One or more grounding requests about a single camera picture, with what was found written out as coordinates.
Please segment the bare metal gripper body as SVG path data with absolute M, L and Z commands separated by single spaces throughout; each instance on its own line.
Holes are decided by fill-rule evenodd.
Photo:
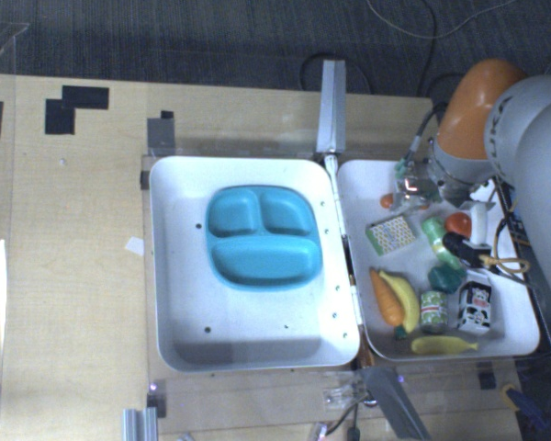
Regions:
M 402 193 L 410 203 L 412 196 L 426 197 L 430 203 L 441 202 L 437 184 L 428 177 L 426 169 L 414 162 L 398 162 L 394 166 L 394 193 Z

